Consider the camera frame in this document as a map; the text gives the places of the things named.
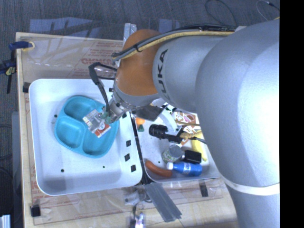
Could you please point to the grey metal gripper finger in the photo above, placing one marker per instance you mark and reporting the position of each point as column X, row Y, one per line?
column 89, row 117
column 97, row 123

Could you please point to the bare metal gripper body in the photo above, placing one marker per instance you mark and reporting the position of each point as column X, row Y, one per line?
column 116, row 110

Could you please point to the white and orange small carton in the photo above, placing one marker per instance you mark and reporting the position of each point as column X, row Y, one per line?
column 104, row 129

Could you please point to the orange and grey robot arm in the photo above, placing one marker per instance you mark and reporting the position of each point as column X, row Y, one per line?
column 237, row 103

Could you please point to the blue divided plate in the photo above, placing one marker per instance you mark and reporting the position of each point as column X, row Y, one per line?
column 71, row 129

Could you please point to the orange carrot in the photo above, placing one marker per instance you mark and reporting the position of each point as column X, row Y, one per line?
column 139, row 122

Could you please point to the white plastic tray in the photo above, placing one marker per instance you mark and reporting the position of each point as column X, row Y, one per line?
column 152, row 151
column 78, row 174

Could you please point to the white and orange printed packet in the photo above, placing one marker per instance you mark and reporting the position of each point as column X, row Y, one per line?
column 186, row 117
column 192, row 129

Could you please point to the green can with silver top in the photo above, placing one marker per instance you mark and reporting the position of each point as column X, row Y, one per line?
column 173, row 154

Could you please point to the brown sausage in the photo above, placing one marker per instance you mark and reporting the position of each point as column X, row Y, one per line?
column 158, row 170

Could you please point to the black box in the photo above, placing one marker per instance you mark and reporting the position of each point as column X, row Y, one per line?
column 192, row 156

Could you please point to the yellow banana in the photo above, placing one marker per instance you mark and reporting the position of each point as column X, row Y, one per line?
column 198, row 147

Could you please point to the blue bottle with white cap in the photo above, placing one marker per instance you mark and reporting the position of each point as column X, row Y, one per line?
column 187, row 168

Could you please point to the brown cardboard board, red print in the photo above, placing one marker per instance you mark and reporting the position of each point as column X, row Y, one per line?
column 59, row 210

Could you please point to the black cylinder on white bracket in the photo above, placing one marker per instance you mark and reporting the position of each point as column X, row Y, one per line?
column 158, row 131

